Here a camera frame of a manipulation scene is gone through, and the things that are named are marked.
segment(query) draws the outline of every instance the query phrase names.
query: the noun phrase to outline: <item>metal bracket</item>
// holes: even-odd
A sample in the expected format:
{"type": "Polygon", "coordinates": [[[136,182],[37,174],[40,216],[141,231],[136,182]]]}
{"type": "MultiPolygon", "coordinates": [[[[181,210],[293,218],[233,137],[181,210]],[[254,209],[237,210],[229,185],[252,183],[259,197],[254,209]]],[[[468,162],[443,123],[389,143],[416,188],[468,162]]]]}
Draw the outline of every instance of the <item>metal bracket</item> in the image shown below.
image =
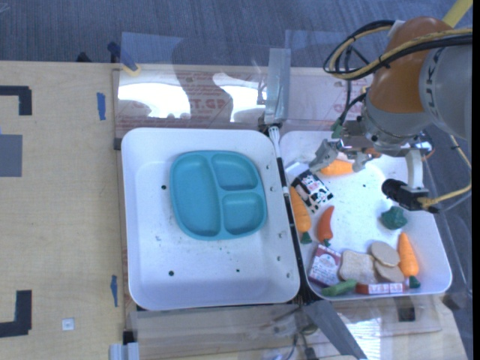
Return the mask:
{"type": "Polygon", "coordinates": [[[315,152],[315,158],[308,164],[312,172],[327,167],[338,156],[338,150],[333,142],[323,139],[322,144],[315,152]]]}
{"type": "Polygon", "coordinates": [[[267,125],[281,122],[287,118],[290,93],[290,64],[290,49],[270,49],[264,116],[264,122],[267,125]]]}
{"type": "Polygon", "coordinates": [[[109,360],[139,360],[140,353],[138,343],[127,345],[111,344],[108,351],[109,360]]]}
{"type": "Polygon", "coordinates": [[[418,149],[410,149],[406,155],[406,167],[408,169],[408,182],[410,188],[423,188],[423,162],[422,154],[418,149]]]}

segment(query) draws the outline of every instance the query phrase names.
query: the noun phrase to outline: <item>white tray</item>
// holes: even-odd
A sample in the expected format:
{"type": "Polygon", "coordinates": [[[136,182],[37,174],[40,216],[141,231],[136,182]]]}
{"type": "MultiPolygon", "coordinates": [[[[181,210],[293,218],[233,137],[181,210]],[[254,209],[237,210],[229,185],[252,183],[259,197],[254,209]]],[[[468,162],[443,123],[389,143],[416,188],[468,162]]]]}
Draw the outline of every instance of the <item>white tray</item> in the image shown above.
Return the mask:
{"type": "Polygon", "coordinates": [[[165,311],[295,297],[299,270],[269,138],[252,130],[137,128],[122,140],[121,156],[128,283],[140,307],[165,311]],[[256,165],[267,203],[261,230],[218,241],[182,232],[170,202],[170,166],[182,153],[205,150],[239,152],[256,165]]]}
{"type": "MultiPolygon", "coordinates": [[[[315,158],[315,151],[323,139],[328,139],[332,132],[292,131],[280,139],[283,165],[299,162],[307,163],[315,158]]],[[[401,157],[382,156],[367,163],[361,172],[342,176],[325,176],[318,174],[334,198],[327,206],[334,205],[331,228],[334,233],[330,248],[341,253],[345,249],[366,253],[371,242],[380,240],[397,248],[398,235],[401,230],[408,232],[416,252],[420,272],[418,279],[421,287],[410,289],[406,294],[428,295],[445,292],[452,282],[452,270],[446,256],[445,248],[432,214],[426,211],[404,211],[408,220],[403,229],[391,231],[380,222],[381,213],[396,205],[382,193],[381,186],[386,179],[407,181],[407,162],[401,157]]],[[[311,267],[314,251],[317,248],[316,228],[322,209],[312,217],[310,236],[312,244],[301,244],[301,256],[305,270],[311,267]]],[[[310,283],[310,288],[321,296],[321,288],[310,283]]],[[[400,295],[359,295],[355,293],[325,297],[330,300],[351,300],[400,295]]]]}

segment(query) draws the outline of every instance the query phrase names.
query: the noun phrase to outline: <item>yellow cable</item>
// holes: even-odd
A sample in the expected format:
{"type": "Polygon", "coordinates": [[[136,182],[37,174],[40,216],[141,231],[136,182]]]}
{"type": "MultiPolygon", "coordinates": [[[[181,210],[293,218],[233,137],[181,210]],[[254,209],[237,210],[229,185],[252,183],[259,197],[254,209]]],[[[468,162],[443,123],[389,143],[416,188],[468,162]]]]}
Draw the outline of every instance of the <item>yellow cable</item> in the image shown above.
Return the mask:
{"type": "MultiPolygon", "coordinates": [[[[343,79],[343,80],[354,79],[355,77],[360,76],[361,74],[364,74],[365,72],[368,72],[372,68],[376,67],[378,64],[380,64],[382,59],[383,60],[388,59],[389,57],[405,50],[408,47],[412,47],[412,46],[415,46],[415,45],[418,45],[418,44],[427,43],[428,41],[432,41],[432,40],[436,40],[436,39],[440,39],[440,38],[445,38],[445,37],[452,36],[452,35],[469,35],[469,34],[472,34],[472,33],[473,33],[472,28],[462,28],[462,29],[449,29],[447,31],[439,31],[439,32],[424,34],[423,36],[415,37],[414,39],[409,40],[409,41],[395,47],[394,49],[391,49],[387,53],[384,53],[383,55],[381,55],[377,60],[372,61],[370,64],[365,65],[364,67],[359,68],[358,70],[355,70],[355,71],[350,72],[350,73],[332,73],[331,75],[333,77],[337,77],[338,79],[343,79]]],[[[343,49],[348,47],[352,42],[353,42],[353,39],[349,39],[345,43],[346,46],[343,46],[343,49]]],[[[337,57],[338,56],[336,56],[335,58],[332,57],[332,60],[330,61],[330,69],[333,69],[332,66],[334,65],[337,57]]]]}
{"type": "Polygon", "coordinates": [[[443,17],[443,22],[454,28],[472,5],[473,0],[457,0],[443,17]]]}
{"type": "Polygon", "coordinates": [[[355,37],[349,38],[349,39],[346,40],[344,43],[342,43],[342,44],[340,45],[340,47],[335,51],[335,53],[333,54],[333,56],[332,56],[331,59],[330,59],[330,64],[328,65],[328,68],[330,68],[330,70],[333,70],[333,69],[334,69],[334,63],[336,62],[336,60],[338,59],[338,57],[341,55],[341,53],[342,53],[351,43],[355,43],[359,38],[363,38],[364,36],[371,35],[372,33],[381,32],[381,31],[387,31],[387,30],[389,30],[391,27],[392,27],[392,25],[384,25],[383,27],[371,29],[371,30],[369,30],[369,31],[362,32],[362,33],[358,34],[358,35],[355,36],[355,37]]]}
{"type": "Polygon", "coordinates": [[[452,197],[459,196],[461,194],[465,194],[466,192],[470,191],[472,189],[472,164],[470,164],[467,156],[465,155],[464,151],[462,151],[462,148],[458,145],[457,140],[455,139],[454,136],[449,135],[451,141],[454,143],[454,147],[457,149],[458,154],[462,157],[463,162],[468,166],[469,168],[469,184],[466,187],[463,187],[459,190],[454,190],[450,193],[447,193],[442,196],[434,197],[433,199],[429,199],[428,197],[419,197],[418,202],[421,203],[421,206],[423,209],[428,209],[430,206],[434,206],[435,204],[440,203],[443,200],[451,199],[452,197]]]}

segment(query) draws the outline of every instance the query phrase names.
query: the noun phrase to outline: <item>gray floor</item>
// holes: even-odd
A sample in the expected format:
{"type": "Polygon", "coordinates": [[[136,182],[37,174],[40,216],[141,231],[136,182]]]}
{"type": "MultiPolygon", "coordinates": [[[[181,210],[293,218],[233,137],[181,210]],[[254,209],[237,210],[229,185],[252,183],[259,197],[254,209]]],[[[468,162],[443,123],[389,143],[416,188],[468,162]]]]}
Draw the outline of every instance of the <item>gray floor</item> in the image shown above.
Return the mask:
{"type": "MultiPolygon", "coordinates": [[[[0,0],[0,60],[74,62],[81,52],[109,62],[107,44],[125,32],[187,38],[195,52],[177,62],[231,62],[214,46],[229,44],[235,62],[251,63],[250,49],[292,48],[292,65],[321,66],[346,35],[374,20],[442,18],[456,0],[0,0]]],[[[469,10],[457,27],[471,26],[469,10]]],[[[378,56],[376,38],[366,55],[378,56]]],[[[428,128],[436,143],[430,159],[434,187],[444,194],[465,185],[467,174],[446,135],[428,128]]],[[[454,269],[450,299],[469,357],[473,357],[471,199],[439,216],[454,269]]]]}

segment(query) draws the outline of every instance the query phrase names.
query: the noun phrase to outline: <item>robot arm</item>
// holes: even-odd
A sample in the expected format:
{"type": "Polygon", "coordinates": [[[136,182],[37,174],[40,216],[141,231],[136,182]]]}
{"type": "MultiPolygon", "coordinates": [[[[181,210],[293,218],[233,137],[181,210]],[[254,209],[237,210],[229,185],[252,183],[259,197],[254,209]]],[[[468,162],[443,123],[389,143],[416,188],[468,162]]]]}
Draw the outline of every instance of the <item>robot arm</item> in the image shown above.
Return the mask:
{"type": "MultiPolygon", "coordinates": [[[[454,31],[441,20],[423,16],[390,26],[394,32],[381,56],[383,61],[377,62],[372,84],[361,97],[361,116],[336,124],[333,138],[338,140],[323,140],[310,168],[329,165],[339,152],[355,160],[356,172],[381,154],[406,158],[408,182],[389,179],[382,186],[383,193],[406,209],[435,212],[419,201],[428,196],[428,190],[422,184],[421,149],[414,145],[422,130],[435,124],[466,139],[471,153],[472,31],[454,31]],[[419,39],[420,46],[412,46],[413,52],[389,56],[405,53],[402,48],[408,49],[408,44],[419,39]]],[[[357,31],[352,37],[355,40],[359,35],[357,31]]],[[[341,56],[338,50],[333,57],[341,56]]],[[[364,76],[358,71],[346,75],[346,80],[364,76]]]]}

